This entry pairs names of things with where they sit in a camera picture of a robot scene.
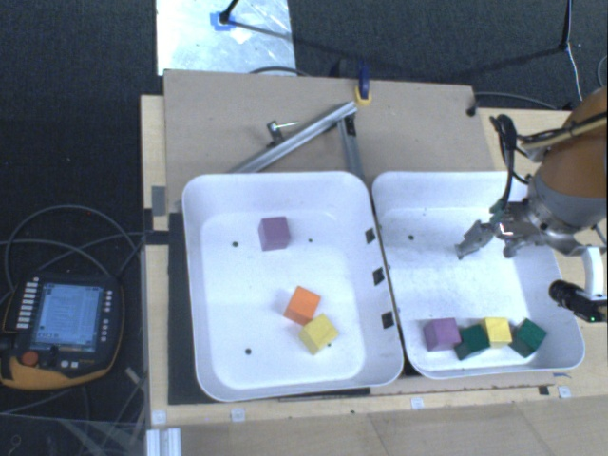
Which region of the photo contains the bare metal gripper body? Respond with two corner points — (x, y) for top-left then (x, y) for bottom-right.
(488, 197), (580, 256)

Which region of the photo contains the white plastic tray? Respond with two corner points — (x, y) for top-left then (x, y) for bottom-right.
(180, 170), (406, 404)
(370, 170), (587, 381)

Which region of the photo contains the yellow cube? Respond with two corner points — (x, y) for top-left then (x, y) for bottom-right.
(480, 316), (514, 350)
(297, 313), (340, 356)

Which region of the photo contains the green cube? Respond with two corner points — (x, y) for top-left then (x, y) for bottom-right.
(508, 317), (548, 358)
(453, 324), (492, 362)

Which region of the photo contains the purple cube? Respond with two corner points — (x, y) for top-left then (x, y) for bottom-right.
(257, 216), (292, 253)
(423, 316), (463, 352)

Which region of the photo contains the orange cube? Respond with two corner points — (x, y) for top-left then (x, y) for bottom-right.
(282, 285), (322, 327)

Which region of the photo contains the black cylinder on white bracket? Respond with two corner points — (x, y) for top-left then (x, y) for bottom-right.
(548, 245), (608, 325)

